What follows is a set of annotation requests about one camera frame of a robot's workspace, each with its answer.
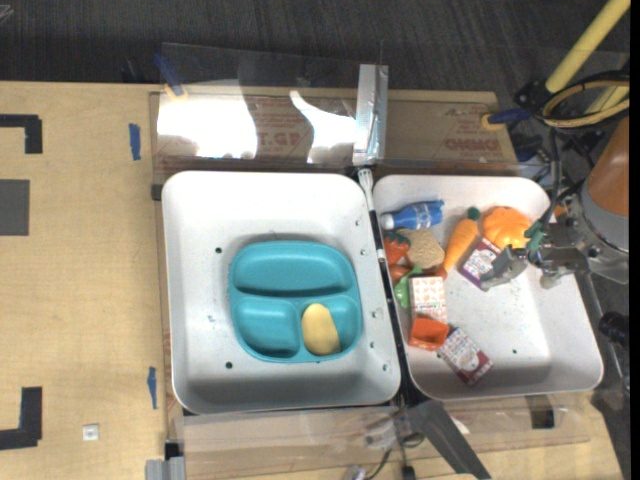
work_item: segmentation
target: wooden surface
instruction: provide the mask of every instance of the wooden surface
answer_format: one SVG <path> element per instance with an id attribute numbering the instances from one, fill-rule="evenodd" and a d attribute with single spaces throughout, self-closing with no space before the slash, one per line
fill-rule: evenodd
<path id="1" fill-rule="evenodd" d="M 0 179 L 31 181 L 28 237 L 0 237 L 0 429 L 18 425 L 20 389 L 43 388 L 38 447 L 0 451 L 0 478 L 144 478 L 167 432 L 149 94 L 156 86 L 0 83 L 0 113 L 38 114 L 44 153 L 0 129 Z M 133 161 L 128 124 L 142 131 Z M 147 387 L 156 368 L 158 410 Z M 590 439 L 480 455 L 495 478 L 618 479 L 600 414 Z M 82 426 L 100 425 L 100 440 Z M 442 459 L 419 478 L 452 474 Z M 340 479 L 344 470 L 260 478 Z M 380 479 L 400 478 L 397 464 Z"/>

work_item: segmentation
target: blue bottle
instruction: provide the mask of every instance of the blue bottle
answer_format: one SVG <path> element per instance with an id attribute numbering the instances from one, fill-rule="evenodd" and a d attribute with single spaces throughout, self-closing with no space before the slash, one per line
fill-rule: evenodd
<path id="1" fill-rule="evenodd" d="M 380 226 L 390 229 L 421 229 L 442 222 L 442 206 L 444 201 L 425 201 L 405 206 L 397 212 L 383 213 Z"/>

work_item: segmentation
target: orange carrot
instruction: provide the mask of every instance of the orange carrot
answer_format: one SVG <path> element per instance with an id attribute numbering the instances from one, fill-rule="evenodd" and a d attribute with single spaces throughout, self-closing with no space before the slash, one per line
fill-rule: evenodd
<path id="1" fill-rule="evenodd" d="M 453 230 L 447 251 L 444 256 L 442 268 L 445 271 L 451 270 L 460 258 L 469 250 L 471 244 L 478 236 L 478 219 L 480 212 L 477 208 L 467 210 L 467 218 L 462 219 Z"/>

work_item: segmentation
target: black square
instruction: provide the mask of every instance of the black square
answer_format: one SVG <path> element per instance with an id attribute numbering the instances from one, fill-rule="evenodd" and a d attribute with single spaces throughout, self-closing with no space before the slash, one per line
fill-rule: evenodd
<path id="1" fill-rule="evenodd" d="M 29 180 L 0 180 L 0 236 L 29 235 Z"/>

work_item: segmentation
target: toy pumpkin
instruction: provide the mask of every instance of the toy pumpkin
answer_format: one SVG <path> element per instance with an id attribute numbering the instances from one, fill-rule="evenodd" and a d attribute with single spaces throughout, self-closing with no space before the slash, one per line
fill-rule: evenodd
<path id="1" fill-rule="evenodd" d="M 496 247 L 504 249 L 511 245 L 520 249 L 529 241 L 524 233 L 531 227 L 531 222 L 515 208 L 500 206 L 485 217 L 482 227 L 484 236 Z"/>

